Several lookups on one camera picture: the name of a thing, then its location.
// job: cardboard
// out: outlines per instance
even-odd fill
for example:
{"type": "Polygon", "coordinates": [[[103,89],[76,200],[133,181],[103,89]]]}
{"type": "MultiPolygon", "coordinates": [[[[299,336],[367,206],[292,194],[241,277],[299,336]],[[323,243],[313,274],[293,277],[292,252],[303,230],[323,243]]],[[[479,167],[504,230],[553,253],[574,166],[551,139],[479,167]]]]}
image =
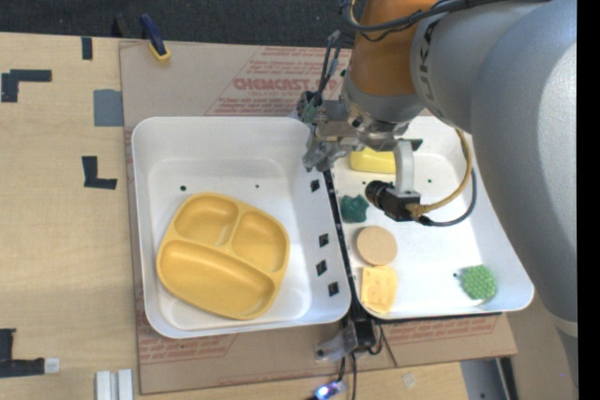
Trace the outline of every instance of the cardboard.
{"type": "MultiPolygon", "coordinates": [[[[301,93],[316,89],[325,49],[233,46],[169,42],[159,62],[146,41],[120,45],[127,153],[129,217],[136,294],[138,355],[142,393],[161,393],[289,378],[331,376],[339,366],[319,363],[314,344],[332,338],[339,325],[172,340],[156,333],[143,309],[143,285],[130,137],[153,116],[287,115],[301,93]]],[[[339,94],[337,75],[325,97],[339,94]]],[[[377,356],[362,355],[359,371],[447,363],[517,352],[506,316],[415,320],[382,327],[386,345],[377,356]]]]}

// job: beige round toy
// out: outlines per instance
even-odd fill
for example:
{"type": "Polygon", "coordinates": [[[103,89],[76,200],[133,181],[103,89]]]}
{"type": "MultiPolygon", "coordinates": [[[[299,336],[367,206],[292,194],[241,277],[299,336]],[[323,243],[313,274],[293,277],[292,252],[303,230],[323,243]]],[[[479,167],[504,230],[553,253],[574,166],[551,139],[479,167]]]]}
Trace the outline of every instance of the beige round toy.
{"type": "Polygon", "coordinates": [[[383,227],[365,227],[358,233],[356,248],[360,256],[371,265],[387,265],[398,252],[396,239],[383,227]]]}

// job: yellow plate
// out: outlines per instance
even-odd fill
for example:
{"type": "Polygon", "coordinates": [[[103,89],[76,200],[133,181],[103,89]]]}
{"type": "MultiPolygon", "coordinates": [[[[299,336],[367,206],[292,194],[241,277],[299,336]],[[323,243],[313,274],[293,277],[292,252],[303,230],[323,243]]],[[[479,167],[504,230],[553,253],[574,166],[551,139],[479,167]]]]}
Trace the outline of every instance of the yellow plate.
{"type": "Polygon", "coordinates": [[[184,201],[157,255],[175,297],[230,319],[255,319],[276,299],[290,255],[284,227],[262,210],[215,193],[184,201]]]}

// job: light wood surface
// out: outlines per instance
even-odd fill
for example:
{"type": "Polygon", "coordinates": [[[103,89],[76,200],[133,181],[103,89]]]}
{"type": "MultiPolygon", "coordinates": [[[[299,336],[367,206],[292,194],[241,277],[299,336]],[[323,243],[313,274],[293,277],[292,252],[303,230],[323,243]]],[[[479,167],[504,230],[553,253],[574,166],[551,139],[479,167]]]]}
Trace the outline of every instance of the light wood surface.
{"type": "MultiPolygon", "coordinates": [[[[17,329],[13,358],[60,360],[58,374],[0,378],[0,399],[93,398],[94,374],[119,369],[133,370],[140,396],[124,132],[95,127],[93,115],[95,90],[121,88],[118,42],[95,38],[84,61],[79,37],[0,34],[1,72],[52,71],[0,103],[0,328],[17,329]],[[118,179],[116,189],[85,188],[82,156],[97,156],[98,177],[118,179]]],[[[329,380],[149,397],[303,399],[329,380]]],[[[357,380],[358,399],[468,398],[458,363],[357,380]]]]}

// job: white tray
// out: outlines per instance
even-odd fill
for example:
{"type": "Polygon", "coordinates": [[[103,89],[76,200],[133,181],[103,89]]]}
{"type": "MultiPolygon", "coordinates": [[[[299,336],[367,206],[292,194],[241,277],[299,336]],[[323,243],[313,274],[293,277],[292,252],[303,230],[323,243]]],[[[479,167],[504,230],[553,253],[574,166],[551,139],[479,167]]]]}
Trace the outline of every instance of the white tray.
{"type": "Polygon", "coordinates": [[[157,117],[136,126],[131,146],[143,294],[155,330],[172,338],[239,333],[334,322],[348,311],[350,286],[323,175],[302,166],[308,133],[297,120],[275,117],[157,117]],[[313,182],[319,183],[314,191],[313,182]],[[257,319],[203,312],[158,280],[158,247],[173,214],[187,197],[206,191],[264,210],[289,233],[279,294],[257,319]]]}
{"type": "MultiPolygon", "coordinates": [[[[420,116],[410,125],[405,139],[422,139],[414,154],[414,190],[422,203],[445,198],[460,184],[465,159],[455,130],[435,117],[420,116]]],[[[370,312],[380,319],[415,319],[514,311],[533,298],[533,284],[525,273],[503,228],[493,212],[485,187],[477,175],[477,202],[472,214],[453,227],[424,227],[415,222],[395,222],[369,205],[363,223],[342,222],[352,266],[352,277],[360,295],[362,268],[367,266],[355,249],[363,227],[381,226],[397,240],[397,256],[390,266],[398,277],[397,295],[387,314],[370,312]],[[484,264],[494,275],[497,294],[487,302],[472,300],[460,287],[455,274],[471,265],[484,264]]],[[[357,172],[348,158],[332,169],[337,197],[365,196],[372,180],[395,182],[395,175],[357,172]]],[[[428,214],[433,220],[451,220],[462,215],[471,199],[471,183],[450,204],[428,214]]]]}

